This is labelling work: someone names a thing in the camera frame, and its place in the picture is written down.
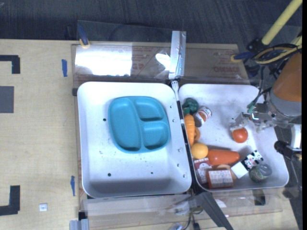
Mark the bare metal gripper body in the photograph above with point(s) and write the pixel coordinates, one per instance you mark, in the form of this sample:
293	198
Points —
266	114

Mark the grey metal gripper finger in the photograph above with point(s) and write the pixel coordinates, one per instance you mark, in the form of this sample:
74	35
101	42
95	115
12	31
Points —
263	128
241	120

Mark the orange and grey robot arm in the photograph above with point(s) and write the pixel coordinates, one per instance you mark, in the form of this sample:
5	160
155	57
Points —
287	80

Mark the red tomato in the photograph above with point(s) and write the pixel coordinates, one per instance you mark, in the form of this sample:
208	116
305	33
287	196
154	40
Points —
240	135

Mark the white plastic tray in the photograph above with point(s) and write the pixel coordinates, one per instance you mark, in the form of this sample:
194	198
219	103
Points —
220	99
134	171

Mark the black and white carton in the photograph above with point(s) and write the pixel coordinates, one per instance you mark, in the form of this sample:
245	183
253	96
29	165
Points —
251	159

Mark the small can orange label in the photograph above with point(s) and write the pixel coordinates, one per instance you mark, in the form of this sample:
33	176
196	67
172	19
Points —
203	115

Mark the orange sausage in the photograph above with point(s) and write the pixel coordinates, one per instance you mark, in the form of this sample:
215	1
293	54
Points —
223	157

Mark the tan bread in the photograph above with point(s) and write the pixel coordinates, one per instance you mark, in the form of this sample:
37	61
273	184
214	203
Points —
225	167

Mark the yellow orange fruit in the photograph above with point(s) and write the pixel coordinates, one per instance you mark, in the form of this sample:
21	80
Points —
199	150

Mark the orange carrot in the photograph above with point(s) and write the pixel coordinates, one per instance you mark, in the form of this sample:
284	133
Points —
190	128

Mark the green broccoli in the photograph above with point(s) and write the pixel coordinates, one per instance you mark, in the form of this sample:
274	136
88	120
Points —
191	104

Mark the red and white carton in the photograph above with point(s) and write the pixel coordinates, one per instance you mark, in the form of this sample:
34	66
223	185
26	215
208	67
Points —
202	168

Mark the blue divided plate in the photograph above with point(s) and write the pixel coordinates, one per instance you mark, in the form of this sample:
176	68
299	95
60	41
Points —
124	123

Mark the small white square tag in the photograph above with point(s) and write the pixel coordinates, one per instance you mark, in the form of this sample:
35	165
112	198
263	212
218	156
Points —
43	207

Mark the black cylinder on white bracket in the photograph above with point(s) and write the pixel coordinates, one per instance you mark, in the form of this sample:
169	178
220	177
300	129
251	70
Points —
284	148

